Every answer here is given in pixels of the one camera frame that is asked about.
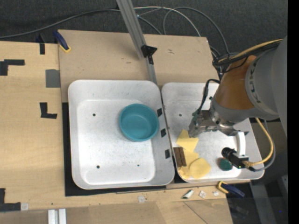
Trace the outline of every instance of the metal bar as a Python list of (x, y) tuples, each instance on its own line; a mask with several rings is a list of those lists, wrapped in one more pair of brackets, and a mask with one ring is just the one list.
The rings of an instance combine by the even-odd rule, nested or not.
[(118, 7), (120, 8), (121, 15), (125, 21), (127, 29), (131, 35), (131, 39), (135, 45), (137, 54), (140, 59), (144, 59), (150, 81), (157, 84), (154, 65), (149, 63), (148, 57), (144, 57), (141, 47), (146, 45), (139, 21), (137, 19), (133, 4), (131, 0), (116, 0)]

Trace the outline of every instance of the teal bowl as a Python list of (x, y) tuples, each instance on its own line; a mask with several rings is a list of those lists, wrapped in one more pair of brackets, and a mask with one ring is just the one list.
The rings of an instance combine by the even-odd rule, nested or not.
[(120, 114), (120, 128), (131, 141), (146, 141), (154, 137), (159, 129), (156, 113), (146, 105), (132, 104), (126, 106)]

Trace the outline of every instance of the yellow object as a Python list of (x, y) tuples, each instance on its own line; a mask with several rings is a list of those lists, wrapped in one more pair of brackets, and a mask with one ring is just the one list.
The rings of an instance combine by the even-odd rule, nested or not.
[(223, 192), (223, 193), (228, 193), (228, 191), (226, 190), (226, 189), (224, 189), (222, 186), (221, 186), (221, 184), (227, 184), (227, 183), (225, 183), (224, 181), (220, 181), (218, 184), (217, 184), (217, 188), (221, 191), (221, 192)]
[(265, 133), (265, 135), (267, 136), (267, 138), (270, 142), (270, 152), (269, 152), (268, 156), (265, 157), (261, 161), (258, 161), (258, 162), (243, 161), (243, 164), (246, 166), (246, 168), (249, 168), (249, 167), (252, 167), (254, 165), (258, 165), (258, 164), (261, 164), (261, 163), (264, 163), (264, 162), (268, 161), (271, 158), (271, 156), (273, 154), (273, 150), (274, 150), (274, 144), (273, 144), (271, 136), (268, 134), (267, 130), (265, 129), (265, 127), (262, 125), (261, 121), (258, 118), (256, 118), (256, 121), (257, 121), (257, 123), (259, 124), (259, 126), (261, 127), (261, 129), (263, 130), (263, 132)]
[(69, 53), (71, 51), (71, 47), (69, 46), (69, 48), (66, 50), (64, 49), (64, 47), (62, 45), (59, 45), (59, 47), (65, 52), (65, 53)]
[(199, 140), (198, 138), (190, 138), (188, 131), (183, 129), (177, 139), (176, 144), (185, 148), (189, 152), (193, 152), (197, 145), (198, 140)]
[(188, 167), (184, 167), (184, 166), (179, 167), (178, 173), (184, 179), (189, 179), (191, 177), (190, 170)]
[(193, 178), (199, 179), (210, 172), (211, 166), (204, 158), (199, 158), (191, 163), (189, 170)]
[(191, 163), (193, 163), (195, 160), (198, 159), (198, 153), (189, 152), (186, 149), (184, 149), (184, 156), (185, 156), (187, 168), (189, 168), (189, 166), (190, 166)]

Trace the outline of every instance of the yellow cable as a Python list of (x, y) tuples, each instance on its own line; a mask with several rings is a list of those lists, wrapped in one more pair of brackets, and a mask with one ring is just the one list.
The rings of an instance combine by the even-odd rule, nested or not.
[(271, 158), (271, 156), (272, 156), (272, 154), (273, 154), (273, 150), (274, 150), (273, 141), (272, 141), (270, 135), (268, 134), (267, 130), (266, 130), (265, 127), (262, 125), (262, 123), (261, 123), (261, 121), (259, 120), (259, 118), (256, 118), (256, 121), (257, 121), (257, 123), (260, 125), (260, 127), (262, 128), (263, 132), (265, 133), (265, 135), (267, 136), (267, 138), (268, 138), (268, 140), (269, 140), (269, 142), (270, 142), (270, 152), (269, 152), (268, 156), (265, 157), (265, 158), (264, 158), (263, 160), (261, 160), (261, 161), (258, 161), (258, 162), (244, 161), (243, 163), (245, 164), (245, 166), (246, 166), (247, 168), (268, 161), (269, 158)]
[[(266, 45), (268, 45), (268, 44), (275, 43), (275, 42), (278, 42), (278, 41), (282, 41), (282, 39), (273, 40), (273, 41), (270, 41), (270, 42), (264, 42), (264, 43), (261, 43), (261, 44), (259, 44), (259, 45), (253, 46), (253, 47), (251, 47), (251, 48), (248, 48), (248, 49), (246, 49), (246, 50), (240, 52), (239, 54), (237, 54), (237, 55), (235, 55), (235, 56), (230, 57), (229, 60), (230, 60), (230, 59), (233, 59), (233, 58), (238, 58), (238, 57), (240, 57), (240, 56), (242, 56), (242, 55), (244, 55), (244, 54), (246, 54), (246, 53), (248, 53), (248, 52), (250, 52), (250, 51), (252, 51), (252, 50), (256, 50), (256, 49), (258, 49), (258, 48), (260, 48), (260, 47), (263, 47), (263, 46), (266, 46)], [(223, 58), (223, 59), (219, 60), (218, 62), (224, 61), (224, 60), (226, 60), (226, 59), (227, 59), (227, 58)]]

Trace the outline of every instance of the green object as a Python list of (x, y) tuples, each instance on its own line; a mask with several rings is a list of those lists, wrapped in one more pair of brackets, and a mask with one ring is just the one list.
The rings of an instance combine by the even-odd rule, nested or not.
[(227, 159), (221, 159), (220, 160), (220, 168), (223, 171), (229, 171), (229, 170), (231, 170), (233, 168), (233, 165)]

